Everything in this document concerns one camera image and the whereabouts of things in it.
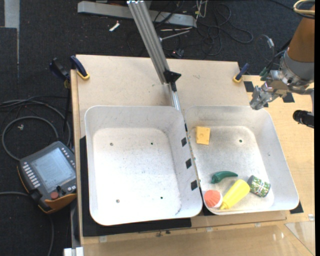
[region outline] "black bracket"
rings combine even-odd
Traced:
[[[176,92],[177,91],[176,81],[178,80],[179,77],[181,77],[181,74],[170,71],[170,70],[165,70],[163,74],[166,82],[168,84],[171,84],[172,91]]]

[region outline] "red emergency button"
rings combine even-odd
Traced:
[[[52,200],[56,200],[56,199],[59,198],[58,192],[55,192],[55,191],[53,191],[53,192],[50,194],[50,196],[51,196],[51,199],[52,199]]]

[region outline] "yellow sponge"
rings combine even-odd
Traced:
[[[196,143],[209,145],[210,128],[197,126],[195,128],[195,133],[196,133]]]

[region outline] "tin can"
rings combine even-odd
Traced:
[[[262,198],[268,194],[271,187],[270,183],[263,181],[254,175],[251,175],[247,183],[250,186],[250,192]]]

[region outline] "mustard bottle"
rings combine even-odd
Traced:
[[[250,186],[242,179],[238,179],[223,196],[220,210],[230,209],[250,192]]]

